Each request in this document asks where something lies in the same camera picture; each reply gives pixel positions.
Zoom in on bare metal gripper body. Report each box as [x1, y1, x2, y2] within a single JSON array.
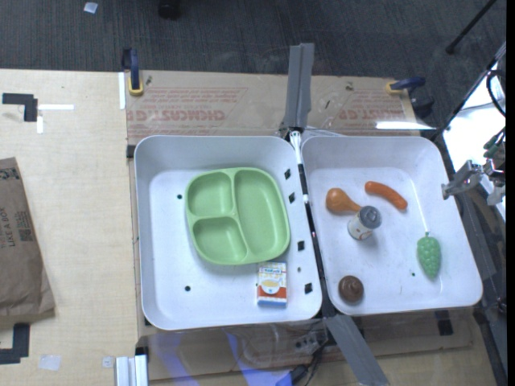
[[480, 151, 507, 188]]

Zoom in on orange toy sausage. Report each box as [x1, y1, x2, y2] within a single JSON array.
[[364, 180, 409, 211]]

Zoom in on green toy grapes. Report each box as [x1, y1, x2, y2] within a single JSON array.
[[416, 232, 442, 280]]

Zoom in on white plastic tray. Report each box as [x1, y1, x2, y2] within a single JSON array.
[[133, 134, 323, 331], [300, 135, 484, 317]]

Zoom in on small white can grey lid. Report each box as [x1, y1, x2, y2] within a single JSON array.
[[347, 205, 382, 241]]

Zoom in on orange toy chicken drumstick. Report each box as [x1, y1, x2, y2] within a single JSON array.
[[324, 187, 363, 216]]

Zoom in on thin black and white rod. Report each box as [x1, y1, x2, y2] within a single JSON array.
[[290, 130, 329, 317]]

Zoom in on green divided plate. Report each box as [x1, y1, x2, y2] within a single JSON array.
[[184, 166, 291, 266]]

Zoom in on small white and orange carton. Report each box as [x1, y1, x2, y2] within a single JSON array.
[[256, 261, 289, 308]]

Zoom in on brown cardboard board red print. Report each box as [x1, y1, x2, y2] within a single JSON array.
[[125, 69, 476, 381]]

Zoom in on brown paper bag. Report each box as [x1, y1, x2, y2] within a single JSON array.
[[0, 157, 56, 329]]

